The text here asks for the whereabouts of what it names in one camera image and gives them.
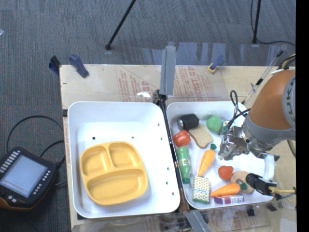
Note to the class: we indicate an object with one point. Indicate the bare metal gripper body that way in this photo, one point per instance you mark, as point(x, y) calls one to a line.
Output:
point(237, 139)

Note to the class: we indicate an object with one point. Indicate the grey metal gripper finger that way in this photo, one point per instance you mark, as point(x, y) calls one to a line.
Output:
point(222, 151)
point(232, 154)

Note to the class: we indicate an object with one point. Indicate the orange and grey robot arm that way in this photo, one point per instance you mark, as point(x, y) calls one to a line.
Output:
point(268, 103)

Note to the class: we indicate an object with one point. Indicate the white plastic tray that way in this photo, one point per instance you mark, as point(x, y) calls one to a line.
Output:
point(241, 162)
point(120, 120)

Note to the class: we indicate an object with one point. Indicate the orange carrot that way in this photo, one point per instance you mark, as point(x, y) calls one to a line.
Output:
point(227, 190)
point(206, 159)

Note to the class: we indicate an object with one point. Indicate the small orange fruit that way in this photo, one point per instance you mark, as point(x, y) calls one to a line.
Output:
point(225, 172)

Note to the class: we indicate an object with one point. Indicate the beige doughnut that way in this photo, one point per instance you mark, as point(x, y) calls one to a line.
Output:
point(237, 176)

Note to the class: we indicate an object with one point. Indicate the brown bread slice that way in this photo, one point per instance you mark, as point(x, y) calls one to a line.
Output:
point(201, 136)

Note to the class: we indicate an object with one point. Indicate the green apple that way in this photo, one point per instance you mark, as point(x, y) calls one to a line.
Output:
point(213, 123)

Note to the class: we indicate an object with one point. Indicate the green bottle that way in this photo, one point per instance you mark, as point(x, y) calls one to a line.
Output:
point(184, 163)

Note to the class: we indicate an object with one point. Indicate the red bell pepper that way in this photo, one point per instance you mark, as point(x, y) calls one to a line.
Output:
point(181, 138)

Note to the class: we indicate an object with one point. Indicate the black box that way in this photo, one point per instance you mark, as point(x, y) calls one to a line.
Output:
point(190, 121)

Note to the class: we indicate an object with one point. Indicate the white carton yellow pattern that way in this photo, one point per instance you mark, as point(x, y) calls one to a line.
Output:
point(201, 190)

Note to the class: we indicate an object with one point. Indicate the pink and white packet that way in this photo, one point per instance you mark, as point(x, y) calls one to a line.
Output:
point(228, 199)

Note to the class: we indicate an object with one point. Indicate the silver can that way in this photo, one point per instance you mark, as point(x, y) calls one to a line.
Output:
point(180, 124)

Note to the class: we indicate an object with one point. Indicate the yellow divided plate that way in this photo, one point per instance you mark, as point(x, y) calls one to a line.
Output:
point(113, 175)

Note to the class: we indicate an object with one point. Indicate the brown cardboard board red print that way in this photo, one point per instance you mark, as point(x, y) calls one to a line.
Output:
point(101, 86)

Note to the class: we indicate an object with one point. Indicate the black cylinder on white bracket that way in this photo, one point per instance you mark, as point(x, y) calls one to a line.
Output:
point(258, 184)

